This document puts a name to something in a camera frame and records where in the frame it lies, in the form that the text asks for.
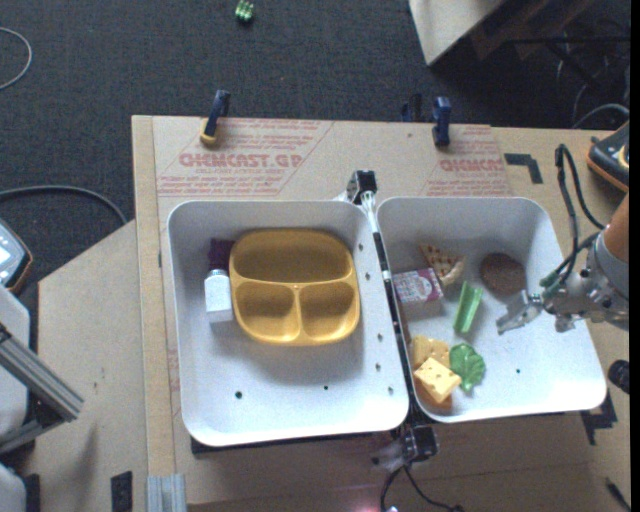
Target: white bottle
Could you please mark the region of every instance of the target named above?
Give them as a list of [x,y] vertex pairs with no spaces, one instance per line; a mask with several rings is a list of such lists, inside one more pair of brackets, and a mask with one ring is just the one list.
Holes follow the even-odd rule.
[[204,280],[204,298],[210,323],[233,320],[231,281],[226,270],[213,269]]

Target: brown patty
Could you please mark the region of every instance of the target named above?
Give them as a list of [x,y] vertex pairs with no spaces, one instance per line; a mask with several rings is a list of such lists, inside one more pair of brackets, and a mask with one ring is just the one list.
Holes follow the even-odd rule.
[[487,288],[499,295],[513,295],[527,287],[522,264],[503,253],[485,256],[480,264],[480,277]]

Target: toy celery stick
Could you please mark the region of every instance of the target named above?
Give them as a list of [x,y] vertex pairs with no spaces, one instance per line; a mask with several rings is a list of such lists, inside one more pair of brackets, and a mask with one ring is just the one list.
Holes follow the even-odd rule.
[[471,328],[473,319],[482,300],[482,288],[473,288],[467,281],[462,284],[462,293],[458,310],[453,320],[453,328],[456,332],[466,334]]
[[460,388],[468,393],[484,377],[487,368],[484,359],[471,345],[466,343],[451,347],[449,358],[451,371],[462,379]]

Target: yellow plate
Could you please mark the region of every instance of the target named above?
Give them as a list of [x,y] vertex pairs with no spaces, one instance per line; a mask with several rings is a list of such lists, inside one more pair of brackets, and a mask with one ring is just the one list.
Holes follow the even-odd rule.
[[324,231],[248,233],[233,246],[229,277],[236,319],[256,341],[323,345],[346,338],[358,325],[351,252]]

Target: toy kitchen sink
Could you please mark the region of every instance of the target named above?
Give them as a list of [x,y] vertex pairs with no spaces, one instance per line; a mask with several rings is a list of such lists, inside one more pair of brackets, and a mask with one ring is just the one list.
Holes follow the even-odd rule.
[[[381,270],[376,224],[389,272]],[[359,311],[344,339],[302,346],[261,343],[237,321],[209,323],[203,281],[210,240],[238,240],[268,229],[315,230],[348,248],[355,287],[335,290],[346,290],[343,302],[352,305],[349,290],[355,289]],[[188,201],[172,211],[168,235],[182,415],[190,435],[206,446],[392,430],[404,422],[412,402],[433,420],[453,423],[584,410],[604,400],[604,375],[584,324],[559,334],[551,315],[540,316],[499,335],[496,320],[505,302],[485,291],[473,328],[459,334],[453,329],[459,287],[445,293],[436,312],[403,310],[402,322],[394,324],[392,309],[398,304],[388,294],[389,273],[424,268],[420,243],[464,254],[464,280],[476,286],[482,286],[482,258],[506,252],[523,264],[527,287],[535,291],[563,258],[548,215],[530,200],[398,197],[381,203],[375,214],[337,200]],[[240,266],[255,277],[250,260]],[[347,273],[328,272],[322,279],[344,280]],[[251,286],[242,296],[245,304],[260,293],[259,285]],[[294,295],[283,291],[282,297],[289,311],[293,298],[288,297]],[[449,345],[468,343],[484,358],[481,383],[470,393],[454,390],[449,409],[415,392],[407,342],[418,334]]]

